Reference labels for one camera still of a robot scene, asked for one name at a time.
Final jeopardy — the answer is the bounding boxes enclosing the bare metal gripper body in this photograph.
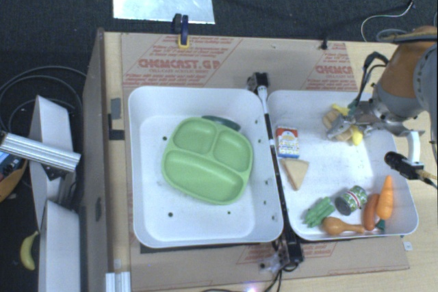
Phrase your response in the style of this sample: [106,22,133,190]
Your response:
[348,99,425,138]

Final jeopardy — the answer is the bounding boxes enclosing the tan bread roll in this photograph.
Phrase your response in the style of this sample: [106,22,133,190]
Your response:
[323,111,355,144]

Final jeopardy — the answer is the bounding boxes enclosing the yellow banana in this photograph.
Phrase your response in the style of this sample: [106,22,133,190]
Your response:
[19,230,40,272]
[331,103,364,147]

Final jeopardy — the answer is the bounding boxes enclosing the white plastic tray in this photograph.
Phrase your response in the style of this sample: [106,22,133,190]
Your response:
[127,85,285,249]
[266,89,420,243]

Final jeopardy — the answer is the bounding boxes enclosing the red white blue carton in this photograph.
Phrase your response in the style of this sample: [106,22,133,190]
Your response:
[274,125,301,160]

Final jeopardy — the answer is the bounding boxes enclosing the tan sandwich wedge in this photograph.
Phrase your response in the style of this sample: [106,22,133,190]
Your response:
[280,159,310,191]

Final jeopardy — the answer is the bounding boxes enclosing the thin black and white rod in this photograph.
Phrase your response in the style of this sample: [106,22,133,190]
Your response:
[258,85,295,245]

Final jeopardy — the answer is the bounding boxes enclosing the green labelled can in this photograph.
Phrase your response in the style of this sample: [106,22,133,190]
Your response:
[334,185,369,217]

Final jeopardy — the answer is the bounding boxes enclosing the orange carrot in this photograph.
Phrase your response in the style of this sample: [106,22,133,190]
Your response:
[375,175,394,234]

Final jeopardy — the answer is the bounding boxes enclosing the green asparagus bunch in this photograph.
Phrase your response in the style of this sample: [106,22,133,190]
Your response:
[302,196,337,229]

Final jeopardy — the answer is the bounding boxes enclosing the orange sausage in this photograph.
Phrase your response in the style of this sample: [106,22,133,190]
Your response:
[362,194,381,232]

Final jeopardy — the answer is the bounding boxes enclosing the tan chicken drumstick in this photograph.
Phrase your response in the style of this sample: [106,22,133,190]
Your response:
[321,216,367,237]

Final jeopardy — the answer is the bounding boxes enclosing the brown cardboard board red print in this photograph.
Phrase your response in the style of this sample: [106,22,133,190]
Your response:
[120,32,411,291]

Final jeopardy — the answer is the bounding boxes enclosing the green divided plate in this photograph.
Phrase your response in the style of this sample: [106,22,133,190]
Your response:
[160,116,255,207]

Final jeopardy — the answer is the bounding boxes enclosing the black cylinder on white bracket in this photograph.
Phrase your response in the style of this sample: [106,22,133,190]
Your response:
[383,129,427,181]

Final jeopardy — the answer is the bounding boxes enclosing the black block with thin wires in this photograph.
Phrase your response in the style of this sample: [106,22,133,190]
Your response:
[246,71,271,92]
[272,236,305,271]

